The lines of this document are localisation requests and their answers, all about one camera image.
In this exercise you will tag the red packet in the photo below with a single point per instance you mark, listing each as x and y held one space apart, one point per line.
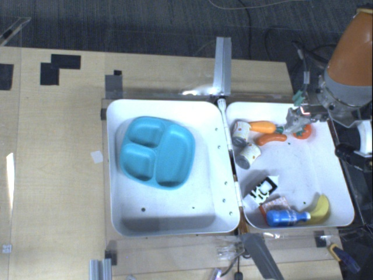
275 204

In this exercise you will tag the yellow banana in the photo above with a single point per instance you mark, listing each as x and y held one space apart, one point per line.
322 210

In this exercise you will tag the orange carrot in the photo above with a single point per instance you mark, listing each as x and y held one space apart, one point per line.
262 126

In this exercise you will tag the orange sausage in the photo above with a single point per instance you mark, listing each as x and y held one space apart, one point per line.
271 139

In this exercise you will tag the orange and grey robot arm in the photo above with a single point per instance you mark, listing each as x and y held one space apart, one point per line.
352 54

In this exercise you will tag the orange tomato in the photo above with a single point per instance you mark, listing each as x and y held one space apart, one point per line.
304 133

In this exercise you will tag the blue divided plate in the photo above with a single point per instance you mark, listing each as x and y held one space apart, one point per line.
158 153

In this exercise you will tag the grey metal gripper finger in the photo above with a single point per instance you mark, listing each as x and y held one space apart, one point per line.
301 124
292 118

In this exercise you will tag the white carton with black print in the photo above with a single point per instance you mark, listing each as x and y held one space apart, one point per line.
262 189

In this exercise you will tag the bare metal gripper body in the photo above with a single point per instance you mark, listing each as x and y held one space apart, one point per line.
339 112

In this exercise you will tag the white plastic tray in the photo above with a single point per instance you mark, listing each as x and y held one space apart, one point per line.
306 168
175 214

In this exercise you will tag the blue bottle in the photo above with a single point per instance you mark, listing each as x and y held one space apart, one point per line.
281 217

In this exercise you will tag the white printed can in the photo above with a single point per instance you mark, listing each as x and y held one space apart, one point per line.
241 132
248 155

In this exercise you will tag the black cylinder on white bracket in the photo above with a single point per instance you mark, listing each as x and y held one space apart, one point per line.
360 153

